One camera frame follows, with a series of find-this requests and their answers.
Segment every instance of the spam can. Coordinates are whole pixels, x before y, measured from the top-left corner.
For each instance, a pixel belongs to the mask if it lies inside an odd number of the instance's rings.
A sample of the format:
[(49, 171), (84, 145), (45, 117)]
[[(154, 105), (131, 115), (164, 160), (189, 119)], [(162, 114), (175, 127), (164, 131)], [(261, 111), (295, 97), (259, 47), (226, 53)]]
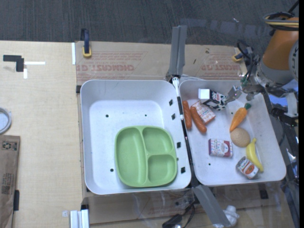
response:
[(236, 169), (243, 173), (247, 178), (254, 179), (257, 176), (259, 168), (244, 156), (236, 165)]

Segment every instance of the yellow banana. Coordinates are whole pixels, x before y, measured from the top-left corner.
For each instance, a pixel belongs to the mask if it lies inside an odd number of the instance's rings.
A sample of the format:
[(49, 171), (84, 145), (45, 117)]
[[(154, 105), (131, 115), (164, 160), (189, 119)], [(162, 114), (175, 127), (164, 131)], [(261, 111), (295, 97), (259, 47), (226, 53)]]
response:
[(247, 158), (260, 169), (260, 172), (264, 171), (264, 168), (261, 162), (257, 158), (256, 154), (256, 138), (253, 138), (252, 142), (246, 147), (246, 156)]

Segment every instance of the white ring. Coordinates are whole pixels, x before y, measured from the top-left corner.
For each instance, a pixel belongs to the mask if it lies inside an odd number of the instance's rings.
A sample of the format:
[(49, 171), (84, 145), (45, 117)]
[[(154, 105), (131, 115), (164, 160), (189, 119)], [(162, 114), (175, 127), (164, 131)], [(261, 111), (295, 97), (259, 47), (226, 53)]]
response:
[(11, 116), (10, 116), (9, 112), (2, 107), (0, 107), (0, 112), (4, 113), (6, 115), (6, 117), (8, 118), (8, 123), (5, 125), (4, 128), (0, 129), (0, 134), (3, 134), (10, 128)]

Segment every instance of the sausage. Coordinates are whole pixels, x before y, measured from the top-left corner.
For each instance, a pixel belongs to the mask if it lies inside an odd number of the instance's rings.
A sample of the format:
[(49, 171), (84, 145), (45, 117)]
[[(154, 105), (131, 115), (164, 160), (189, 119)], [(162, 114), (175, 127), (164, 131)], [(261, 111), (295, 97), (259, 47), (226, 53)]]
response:
[(182, 101), (182, 108), (184, 110), (186, 128), (189, 130), (192, 128), (192, 117), (188, 101)]
[(196, 127), (198, 128), (198, 130), (201, 133), (205, 133), (207, 131), (207, 127), (205, 126), (203, 120), (201, 119), (200, 115), (198, 114), (198, 111), (196, 110), (196, 108), (194, 106), (190, 107), (190, 112), (191, 112), (192, 119), (193, 119)]

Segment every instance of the brown sausage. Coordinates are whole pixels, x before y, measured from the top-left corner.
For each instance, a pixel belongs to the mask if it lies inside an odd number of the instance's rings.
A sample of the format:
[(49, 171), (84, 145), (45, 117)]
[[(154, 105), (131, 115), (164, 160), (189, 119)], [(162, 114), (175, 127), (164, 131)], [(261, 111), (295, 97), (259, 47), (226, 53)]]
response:
[(196, 110), (196, 108), (194, 106), (190, 107), (190, 112), (191, 112), (192, 119), (193, 119), (196, 127), (198, 128), (198, 130), (201, 133), (205, 133), (207, 131), (207, 127), (205, 126), (203, 120), (201, 119), (200, 115), (198, 114), (198, 111)]
[(182, 101), (182, 108), (184, 110), (185, 124), (187, 129), (192, 128), (192, 117), (188, 101)]

